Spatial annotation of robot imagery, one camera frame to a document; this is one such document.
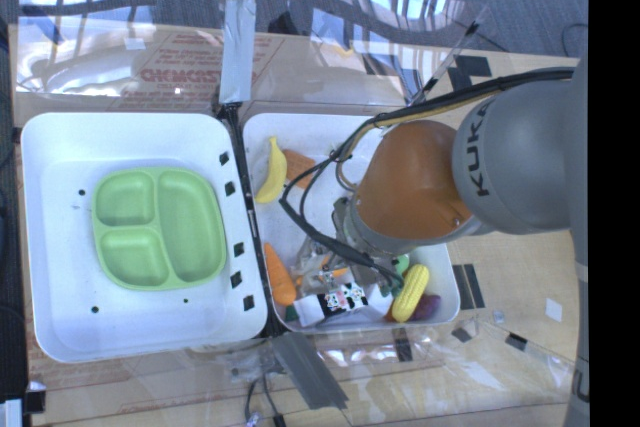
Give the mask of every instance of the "green plate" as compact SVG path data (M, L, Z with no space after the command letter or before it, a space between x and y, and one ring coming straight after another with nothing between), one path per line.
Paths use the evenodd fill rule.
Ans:
M224 268L220 207L197 173L177 167L116 171L98 183L92 207L100 265L123 287L194 286Z

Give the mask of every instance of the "corn cob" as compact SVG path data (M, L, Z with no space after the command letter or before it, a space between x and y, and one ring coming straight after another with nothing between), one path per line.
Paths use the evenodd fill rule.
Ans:
M396 322L406 322L413 314L429 282L429 269L421 263L409 267L404 287L393 301L391 315Z

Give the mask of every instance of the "toy carrot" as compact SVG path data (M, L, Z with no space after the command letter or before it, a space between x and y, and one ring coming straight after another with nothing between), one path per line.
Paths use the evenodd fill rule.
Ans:
M287 271L287 268L280 260L273 246L268 242L264 243L265 259L267 261L267 274L271 284L273 299L283 306L289 306L296 300L296 287Z

